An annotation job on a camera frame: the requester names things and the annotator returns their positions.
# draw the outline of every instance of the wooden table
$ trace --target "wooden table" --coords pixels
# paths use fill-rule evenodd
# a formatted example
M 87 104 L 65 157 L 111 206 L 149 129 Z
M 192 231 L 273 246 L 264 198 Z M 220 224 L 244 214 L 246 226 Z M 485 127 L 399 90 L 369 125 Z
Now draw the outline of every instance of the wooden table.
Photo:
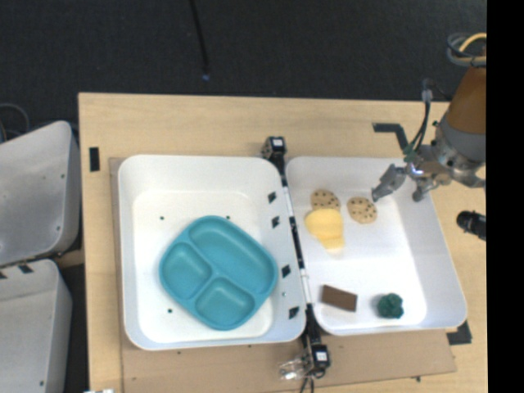
M 430 123 L 446 107 L 434 103 Z M 410 138 L 422 113 L 421 102 L 81 93 L 90 388 L 244 393 L 300 386 L 278 380 L 277 372 L 278 361 L 290 359 L 296 343 L 167 352 L 130 344 L 118 311 L 110 159 L 139 153 L 257 156 L 268 136 L 286 139 L 288 158 L 401 157 L 395 135 L 374 133 L 372 124 L 399 123 Z M 324 337 L 333 366 L 316 382 L 316 390 L 487 391 L 486 243 L 463 233 L 455 222 L 462 210 L 485 213 L 484 192 L 452 183 L 431 196 L 468 303 L 472 344 L 450 347 L 444 330 Z M 426 375 L 420 383 L 412 379 Z

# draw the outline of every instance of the black cable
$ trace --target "black cable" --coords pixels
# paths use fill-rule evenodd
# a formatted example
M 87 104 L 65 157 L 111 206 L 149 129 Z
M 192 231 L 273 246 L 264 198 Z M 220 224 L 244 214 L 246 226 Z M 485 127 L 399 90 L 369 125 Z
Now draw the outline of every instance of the black cable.
M 326 370 L 317 370 L 315 373 L 313 373 L 313 376 L 317 379 L 322 378 L 326 375 Z
M 208 81 L 210 79 L 210 58 L 207 55 L 206 41 L 204 40 L 204 34 L 202 32 L 200 18 L 198 16 L 196 0 L 189 0 L 189 6 L 191 8 L 191 13 L 192 13 L 192 16 L 193 16 L 193 22 L 195 23 L 196 36 L 198 37 L 198 43 L 200 44 L 200 51 L 201 51 L 201 55 L 202 55 L 202 61 L 204 63 L 204 65 L 203 65 L 204 75 L 202 76 L 202 78 L 205 81 Z
M 6 129 L 6 135 L 9 136 L 9 135 L 12 135 L 12 138 L 16 138 L 16 137 L 19 137 L 20 135 L 22 135 L 23 133 L 16 130 L 16 129 Z
M 304 393 L 305 386 L 308 383 L 308 380 L 309 380 L 310 391 L 311 391 L 311 393 L 314 393 L 314 381 L 313 381 L 313 378 L 311 376 L 306 376 L 304 378 L 304 382 L 302 383 L 302 387 L 300 388 L 300 393 Z
M 471 66 L 471 67 L 486 67 L 486 56 L 480 55 L 475 56 L 471 53 L 461 51 L 460 47 L 463 46 L 463 44 L 469 40 L 470 38 L 473 39 L 469 45 L 472 43 L 475 43 L 477 41 L 482 41 L 484 43 L 487 43 L 487 35 L 485 34 L 464 34 L 464 33 L 457 33 L 457 34 L 451 34 L 447 39 L 447 50 L 446 55 L 448 59 L 453 62 L 454 64 L 458 66 Z
M 422 90 L 424 89 L 431 90 L 432 92 L 436 90 L 446 101 L 451 101 L 451 99 L 453 98 L 453 95 L 450 95 L 446 93 L 444 90 L 442 90 L 440 86 L 437 84 L 437 82 L 433 79 L 427 78 L 422 81 Z
M 31 122 L 29 121 L 29 116 L 22 108 L 14 103 L 0 103 L 0 109 L 11 109 L 24 117 L 25 121 L 25 132 L 28 133 L 31 129 Z
M 420 129 L 418 130 L 418 134 L 417 135 L 420 136 L 420 138 L 419 138 L 419 140 L 417 142 L 417 145 L 414 148 L 415 151 L 418 151 L 418 149 L 422 145 L 422 140 L 426 136 L 427 121 L 429 120 L 429 112 L 430 112 L 430 109 L 431 109 L 431 103 L 430 102 L 425 102 L 424 104 L 426 106 L 426 108 L 424 110 L 424 120 L 422 121 L 422 125 L 420 126 Z
M 7 141 L 6 129 L 3 126 L 2 121 L 0 120 L 0 142 L 6 142 L 6 141 Z

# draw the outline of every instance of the white tray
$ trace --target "white tray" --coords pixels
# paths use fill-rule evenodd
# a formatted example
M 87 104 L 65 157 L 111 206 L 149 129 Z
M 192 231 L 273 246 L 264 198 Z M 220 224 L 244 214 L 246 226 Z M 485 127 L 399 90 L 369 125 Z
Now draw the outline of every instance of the white tray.
M 269 201 L 270 194 L 274 200 Z M 124 328 L 146 350 L 291 341 L 305 327 L 305 300 L 277 170 L 259 158 L 133 156 L 118 173 Z M 168 245 L 195 219 L 229 217 L 290 273 L 244 325 L 207 327 L 174 301 L 158 268 Z M 273 227 L 278 217 L 279 225 Z M 299 312 L 290 318 L 290 309 Z
M 414 182 L 378 200 L 377 220 L 359 224 L 349 215 L 351 197 L 371 200 L 371 188 L 401 159 L 297 157 L 287 165 L 287 181 L 308 274 L 314 314 L 335 335 L 356 335 L 424 328 L 456 328 L 466 318 L 466 302 L 429 196 L 414 202 Z M 330 254 L 305 228 L 316 189 L 341 201 L 345 247 Z M 324 284 L 358 296 L 356 312 L 320 301 Z M 380 296 L 395 292 L 404 315 L 381 318 Z

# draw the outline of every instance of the green toy vegetable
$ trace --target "green toy vegetable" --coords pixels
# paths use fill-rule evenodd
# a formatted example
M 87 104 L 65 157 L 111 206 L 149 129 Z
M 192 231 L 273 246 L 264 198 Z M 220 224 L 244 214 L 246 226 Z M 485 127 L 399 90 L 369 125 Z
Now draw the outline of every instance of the green toy vegetable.
M 395 293 L 383 296 L 378 301 L 378 313 L 383 318 L 400 318 L 404 314 L 402 298 Z

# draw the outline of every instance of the blue divided plate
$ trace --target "blue divided plate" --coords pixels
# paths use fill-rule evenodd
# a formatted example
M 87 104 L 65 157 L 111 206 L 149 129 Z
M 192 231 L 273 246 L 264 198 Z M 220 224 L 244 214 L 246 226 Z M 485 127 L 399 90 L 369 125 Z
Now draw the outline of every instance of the blue divided plate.
M 273 291 L 275 259 L 222 217 L 193 221 L 160 261 L 164 289 L 209 327 L 227 331 L 249 320 Z

